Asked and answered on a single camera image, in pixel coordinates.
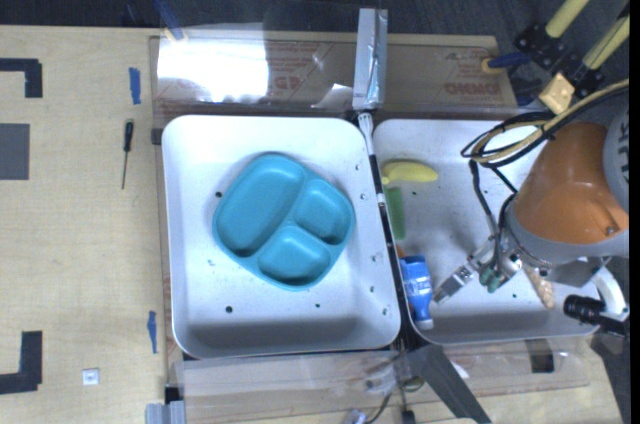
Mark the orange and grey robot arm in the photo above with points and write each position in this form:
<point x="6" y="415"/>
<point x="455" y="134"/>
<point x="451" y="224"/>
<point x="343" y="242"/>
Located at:
<point x="565" y="192"/>

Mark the green rectangular stick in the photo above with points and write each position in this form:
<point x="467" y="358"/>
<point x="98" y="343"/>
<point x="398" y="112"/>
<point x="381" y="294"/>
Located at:
<point x="397" y="212"/>

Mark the blue bottle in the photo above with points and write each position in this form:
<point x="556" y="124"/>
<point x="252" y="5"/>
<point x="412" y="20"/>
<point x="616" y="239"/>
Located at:
<point x="417" y="284"/>

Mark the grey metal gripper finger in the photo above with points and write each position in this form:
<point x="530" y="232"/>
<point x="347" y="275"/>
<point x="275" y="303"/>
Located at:
<point x="449" y="281"/>
<point x="456" y="288"/>

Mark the small white square piece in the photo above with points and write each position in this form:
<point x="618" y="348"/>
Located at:
<point x="90" y="377"/>

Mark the yellow banana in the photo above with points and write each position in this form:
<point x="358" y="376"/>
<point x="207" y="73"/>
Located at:
<point x="410" y="172"/>

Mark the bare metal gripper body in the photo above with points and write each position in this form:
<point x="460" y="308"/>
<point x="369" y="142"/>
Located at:
<point x="507" y="263"/>

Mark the white plastic tray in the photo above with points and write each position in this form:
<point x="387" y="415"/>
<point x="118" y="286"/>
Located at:
<point x="450" y="222"/>
<point x="210" y="312"/>

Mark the blue divided plate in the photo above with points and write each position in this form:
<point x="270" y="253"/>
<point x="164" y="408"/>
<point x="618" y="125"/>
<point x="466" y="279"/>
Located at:
<point x="270" y="207"/>

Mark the black cylinder on white bracket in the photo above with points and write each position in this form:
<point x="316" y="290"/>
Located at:
<point x="587" y="309"/>

